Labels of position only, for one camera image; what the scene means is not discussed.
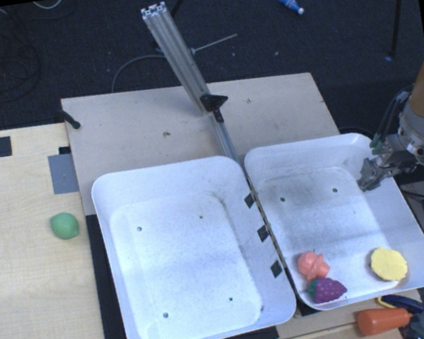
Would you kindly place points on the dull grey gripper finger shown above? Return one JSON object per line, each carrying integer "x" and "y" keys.
{"x": 364, "y": 176}
{"x": 376, "y": 178}

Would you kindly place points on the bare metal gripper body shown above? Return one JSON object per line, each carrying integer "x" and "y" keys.
{"x": 395, "y": 157}

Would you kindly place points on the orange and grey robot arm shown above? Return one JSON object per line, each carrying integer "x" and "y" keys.
{"x": 422, "y": 99}

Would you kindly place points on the white plastic tray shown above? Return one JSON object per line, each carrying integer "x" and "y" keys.
{"x": 332, "y": 221}
{"x": 187, "y": 264}

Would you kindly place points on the yellow lemon slice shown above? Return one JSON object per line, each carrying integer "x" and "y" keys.
{"x": 388, "y": 263}

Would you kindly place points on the orange toy fruit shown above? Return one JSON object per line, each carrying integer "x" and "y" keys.
{"x": 312, "y": 264}

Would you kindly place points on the purple grapes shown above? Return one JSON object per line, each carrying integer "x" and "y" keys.
{"x": 327, "y": 290}

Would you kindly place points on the orange carrot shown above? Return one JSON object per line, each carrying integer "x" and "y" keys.
{"x": 383, "y": 320}

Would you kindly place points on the blue bottle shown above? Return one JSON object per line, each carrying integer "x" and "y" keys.
{"x": 290, "y": 3}

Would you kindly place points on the pale wood board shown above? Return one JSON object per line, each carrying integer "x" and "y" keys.
{"x": 143, "y": 135}

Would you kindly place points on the green lime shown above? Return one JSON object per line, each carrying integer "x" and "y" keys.
{"x": 64, "y": 226}

